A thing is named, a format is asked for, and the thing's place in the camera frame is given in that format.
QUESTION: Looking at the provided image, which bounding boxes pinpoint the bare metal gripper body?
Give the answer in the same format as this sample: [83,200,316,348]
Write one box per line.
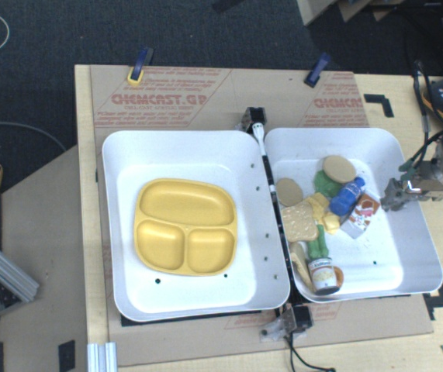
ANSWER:
[406,162,443,204]

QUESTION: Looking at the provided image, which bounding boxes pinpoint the white and orange carton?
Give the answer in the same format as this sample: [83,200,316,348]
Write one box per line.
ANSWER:
[339,192,382,240]

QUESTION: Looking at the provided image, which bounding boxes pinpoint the blue bottle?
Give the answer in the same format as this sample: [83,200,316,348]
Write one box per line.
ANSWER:
[328,176,367,217]

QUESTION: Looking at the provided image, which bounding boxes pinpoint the white plastic tray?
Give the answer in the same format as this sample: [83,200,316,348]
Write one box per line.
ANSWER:
[101,129,292,322]
[263,127,443,304]

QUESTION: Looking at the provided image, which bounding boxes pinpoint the tan round biscuit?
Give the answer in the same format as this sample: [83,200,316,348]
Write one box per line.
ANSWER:
[322,155,358,185]
[275,177,305,208]

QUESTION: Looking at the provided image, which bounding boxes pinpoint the yellow corn cob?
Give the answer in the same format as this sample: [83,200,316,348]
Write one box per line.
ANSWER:
[306,191,342,236]

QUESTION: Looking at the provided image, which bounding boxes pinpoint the green broccoli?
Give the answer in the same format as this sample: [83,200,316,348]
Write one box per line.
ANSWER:
[313,168,345,200]

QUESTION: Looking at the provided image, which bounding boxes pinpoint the green vegetable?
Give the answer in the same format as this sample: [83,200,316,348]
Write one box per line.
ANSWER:
[306,224,331,261]

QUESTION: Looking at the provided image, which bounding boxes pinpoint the tan bread slice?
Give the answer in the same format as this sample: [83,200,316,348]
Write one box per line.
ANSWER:
[280,200,320,244]

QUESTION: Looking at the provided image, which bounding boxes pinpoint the white and yellow can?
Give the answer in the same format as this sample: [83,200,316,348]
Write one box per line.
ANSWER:
[306,257,341,296]

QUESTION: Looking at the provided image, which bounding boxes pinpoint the pale yellow banana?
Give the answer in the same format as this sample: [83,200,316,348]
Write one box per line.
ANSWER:
[289,241,316,291]

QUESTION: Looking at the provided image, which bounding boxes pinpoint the thin black and white rod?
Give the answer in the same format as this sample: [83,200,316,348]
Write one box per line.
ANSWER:
[251,122,296,306]

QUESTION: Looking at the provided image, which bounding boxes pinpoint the yellow divided plate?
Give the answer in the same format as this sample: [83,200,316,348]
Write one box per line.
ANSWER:
[133,177,239,277]

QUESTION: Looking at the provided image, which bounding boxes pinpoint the brown cardboard board, red print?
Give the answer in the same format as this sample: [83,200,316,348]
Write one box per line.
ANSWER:
[88,64,436,367]

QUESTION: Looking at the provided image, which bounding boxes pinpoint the black block with thin wires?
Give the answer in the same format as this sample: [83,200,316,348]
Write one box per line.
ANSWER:
[239,106,268,133]
[259,304,315,343]

